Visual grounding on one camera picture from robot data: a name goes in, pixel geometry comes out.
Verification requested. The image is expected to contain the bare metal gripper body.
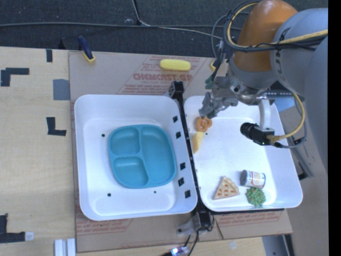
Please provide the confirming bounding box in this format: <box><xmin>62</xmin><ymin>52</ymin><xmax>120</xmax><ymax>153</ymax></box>
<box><xmin>212</xmin><ymin>76</ymin><xmax>268</xmax><ymax>107</ymax></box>

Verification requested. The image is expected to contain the orange pretzel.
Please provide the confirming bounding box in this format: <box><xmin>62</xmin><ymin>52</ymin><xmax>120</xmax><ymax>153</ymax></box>
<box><xmin>195</xmin><ymin>116</ymin><xmax>213</xmax><ymax>133</ymax></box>

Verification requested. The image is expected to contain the yellow cheese wedge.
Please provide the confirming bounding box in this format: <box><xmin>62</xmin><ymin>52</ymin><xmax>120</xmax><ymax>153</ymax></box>
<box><xmin>191</xmin><ymin>131</ymin><xmax>206</xmax><ymax>154</ymax></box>

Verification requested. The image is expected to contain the thin black rod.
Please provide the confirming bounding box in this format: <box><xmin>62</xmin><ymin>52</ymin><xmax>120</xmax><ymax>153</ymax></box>
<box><xmin>176</xmin><ymin>88</ymin><xmax>207</xmax><ymax>216</ymax></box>

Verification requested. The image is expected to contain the white plastic tray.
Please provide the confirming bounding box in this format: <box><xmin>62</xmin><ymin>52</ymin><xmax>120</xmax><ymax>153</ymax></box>
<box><xmin>183</xmin><ymin>95</ymin><xmax>304</xmax><ymax>213</ymax></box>
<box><xmin>74</xmin><ymin>94</ymin><xmax>198</xmax><ymax>221</ymax></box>

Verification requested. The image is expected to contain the yellow corn cob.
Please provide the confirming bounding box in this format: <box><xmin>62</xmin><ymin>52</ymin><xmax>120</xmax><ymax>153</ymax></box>
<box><xmin>159</xmin><ymin>59</ymin><xmax>192</xmax><ymax>72</ymax></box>

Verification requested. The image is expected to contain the small white can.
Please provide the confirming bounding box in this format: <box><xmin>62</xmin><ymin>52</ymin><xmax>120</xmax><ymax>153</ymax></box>
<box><xmin>239</xmin><ymin>169</ymin><xmax>266</xmax><ymax>189</ymax></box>

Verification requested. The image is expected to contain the pizza slice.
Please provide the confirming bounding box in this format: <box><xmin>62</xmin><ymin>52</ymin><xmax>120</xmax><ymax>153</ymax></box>
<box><xmin>213</xmin><ymin>175</ymin><xmax>240</xmax><ymax>201</ymax></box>

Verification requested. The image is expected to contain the blue divided plate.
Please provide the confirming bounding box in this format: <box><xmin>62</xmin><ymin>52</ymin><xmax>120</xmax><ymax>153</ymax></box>
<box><xmin>107</xmin><ymin>124</ymin><xmax>178</xmax><ymax>189</ymax></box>

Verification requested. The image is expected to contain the brown cardboard board red print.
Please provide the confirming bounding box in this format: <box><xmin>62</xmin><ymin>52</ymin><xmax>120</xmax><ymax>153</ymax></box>
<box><xmin>68</xmin><ymin>51</ymin><xmax>294</xmax><ymax>253</ymax></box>

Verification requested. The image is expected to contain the black block with thin wires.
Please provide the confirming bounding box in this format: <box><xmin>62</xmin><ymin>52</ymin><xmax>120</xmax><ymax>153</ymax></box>
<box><xmin>197</xmin><ymin>211</ymin><xmax>214</xmax><ymax>231</ymax></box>
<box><xmin>169</xmin><ymin>81</ymin><xmax>185</xmax><ymax>99</ymax></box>

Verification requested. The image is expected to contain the black cylinder on white bracket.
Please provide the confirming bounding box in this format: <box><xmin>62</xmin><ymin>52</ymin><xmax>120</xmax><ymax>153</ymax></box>
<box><xmin>239</xmin><ymin>99</ymin><xmax>276</xmax><ymax>146</ymax></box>

